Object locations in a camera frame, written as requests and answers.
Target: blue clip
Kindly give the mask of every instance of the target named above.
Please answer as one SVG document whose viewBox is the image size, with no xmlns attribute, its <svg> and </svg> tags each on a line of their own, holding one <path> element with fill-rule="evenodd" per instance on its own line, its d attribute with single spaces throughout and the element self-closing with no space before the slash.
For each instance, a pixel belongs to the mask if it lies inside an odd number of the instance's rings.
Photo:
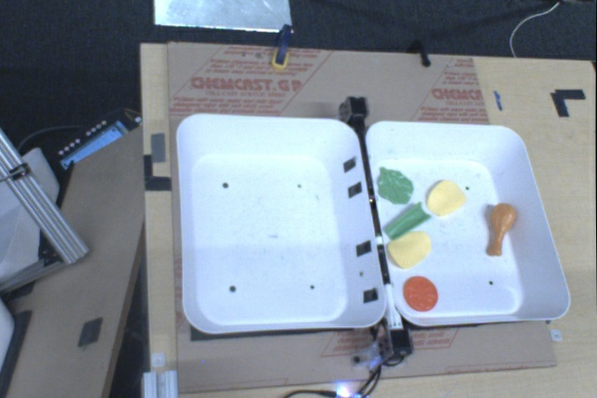
<svg viewBox="0 0 597 398">
<path fill-rule="evenodd" d="M 276 70 L 284 70 L 288 65 L 288 48 L 293 33 L 292 26 L 285 24 L 276 38 L 276 50 L 271 59 L 271 66 Z"/>
</svg>

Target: toy chicken drumstick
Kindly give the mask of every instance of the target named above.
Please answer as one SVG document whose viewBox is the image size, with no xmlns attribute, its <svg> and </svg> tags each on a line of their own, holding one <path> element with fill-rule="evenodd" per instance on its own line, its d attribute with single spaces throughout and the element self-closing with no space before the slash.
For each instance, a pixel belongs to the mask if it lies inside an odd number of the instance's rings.
<svg viewBox="0 0 597 398">
<path fill-rule="evenodd" d="M 487 250 L 487 254 L 502 255 L 504 236 L 514 225 L 516 216 L 516 209 L 509 204 L 501 203 L 493 208 L 490 216 L 493 229 L 493 243 Z"/>
</svg>

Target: dark floor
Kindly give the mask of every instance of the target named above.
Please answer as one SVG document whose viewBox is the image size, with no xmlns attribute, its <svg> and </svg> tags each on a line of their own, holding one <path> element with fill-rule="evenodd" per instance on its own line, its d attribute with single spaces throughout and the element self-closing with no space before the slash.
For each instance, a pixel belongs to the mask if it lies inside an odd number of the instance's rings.
<svg viewBox="0 0 597 398">
<path fill-rule="evenodd" d="M 273 34 L 159 27 L 153 0 L 0 0 L 0 128 L 14 144 L 34 131 L 87 125 L 118 108 L 140 109 L 139 45 L 270 45 Z M 503 0 L 290 0 L 293 46 L 510 56 L 508 39 L 541 3 Z M 521 57 L 595 60 L 595 5 L 566 5 L 517 35 Z M 71 131 L 35 137 L 52 154 Z M 135 298 L 118 383 L 138 382 L 143 306 Z M 114 397 L 134 396 L 117 394 Z"/>
</svg>

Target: brown cardboard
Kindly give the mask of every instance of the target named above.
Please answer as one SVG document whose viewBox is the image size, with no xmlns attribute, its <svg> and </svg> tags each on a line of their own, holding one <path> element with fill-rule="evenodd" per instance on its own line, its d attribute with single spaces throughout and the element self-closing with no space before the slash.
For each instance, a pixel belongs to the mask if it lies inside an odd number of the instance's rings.
<svg viewBox="0 0 597 398">
<path fill-rule="evenodd" d="M 290 50 L 286 70 L 270 66 L 272 48 L 171 44 L 168 47 L 173 178 L 178 382 L 181 392 L 362 379 L 352 357 L 369 330 L 191 339 L 181 308 L 175 131 L 199 112 L 335 117 L 347 96 L 368 98 L 368 124 L 394 121 L 487 123 L 471 59 Z M 556 364 L 544 323 L 416 330 L 415 351 L 385 377 L 411 377 Z"/>
</svg>

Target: blue mark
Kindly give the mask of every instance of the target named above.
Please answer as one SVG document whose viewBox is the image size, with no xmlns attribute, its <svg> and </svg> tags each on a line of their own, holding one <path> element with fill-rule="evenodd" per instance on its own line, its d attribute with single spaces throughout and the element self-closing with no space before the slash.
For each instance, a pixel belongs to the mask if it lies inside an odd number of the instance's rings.
<svg viewBox="0 0 597 398">
<path fill-rule="evenodd" d="M 493 96 L 495 97 L 495 104 L 497 104 L 497 109 L 502 111 L 502 109 L 503 109 L 502 102 L 501 102 L 502 97 L 496 90 L 493 91 Z"/>
</svg>

